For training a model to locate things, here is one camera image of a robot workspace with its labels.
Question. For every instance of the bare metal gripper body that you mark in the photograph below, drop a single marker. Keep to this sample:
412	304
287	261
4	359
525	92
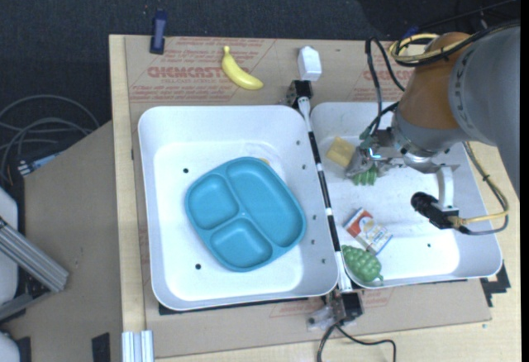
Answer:
390	147

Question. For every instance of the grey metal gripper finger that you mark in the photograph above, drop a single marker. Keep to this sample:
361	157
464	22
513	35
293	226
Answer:
358	162
382	168

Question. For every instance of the green ribbed toy vegetable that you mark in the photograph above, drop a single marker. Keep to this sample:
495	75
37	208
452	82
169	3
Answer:
365	178

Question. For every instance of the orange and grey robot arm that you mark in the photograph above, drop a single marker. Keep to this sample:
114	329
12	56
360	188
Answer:
483	96

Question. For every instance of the yellow cheese wedge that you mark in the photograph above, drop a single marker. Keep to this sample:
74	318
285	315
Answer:
339	149

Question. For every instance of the thin black and white rod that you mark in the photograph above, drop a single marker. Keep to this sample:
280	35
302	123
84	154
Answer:
323	182

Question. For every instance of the orange white and blue packet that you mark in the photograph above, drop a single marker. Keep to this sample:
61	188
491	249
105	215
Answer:
368	230

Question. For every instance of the white plastic tray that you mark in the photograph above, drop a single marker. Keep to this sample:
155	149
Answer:
413	228
173	228

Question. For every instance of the green grapes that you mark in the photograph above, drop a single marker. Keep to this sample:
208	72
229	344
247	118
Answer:
360	263

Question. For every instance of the small white carton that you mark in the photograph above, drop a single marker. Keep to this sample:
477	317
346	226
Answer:
310	63

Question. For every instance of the blue divided plate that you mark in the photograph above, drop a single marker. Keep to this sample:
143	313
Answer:
248	211

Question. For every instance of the yellow banana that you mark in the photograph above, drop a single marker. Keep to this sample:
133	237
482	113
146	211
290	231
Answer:
239	73

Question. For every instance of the brown cardboard board, red print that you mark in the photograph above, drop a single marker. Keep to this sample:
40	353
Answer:
198	75

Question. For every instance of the black cylinder on white bracket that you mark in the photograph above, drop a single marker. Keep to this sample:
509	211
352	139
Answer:
430	207

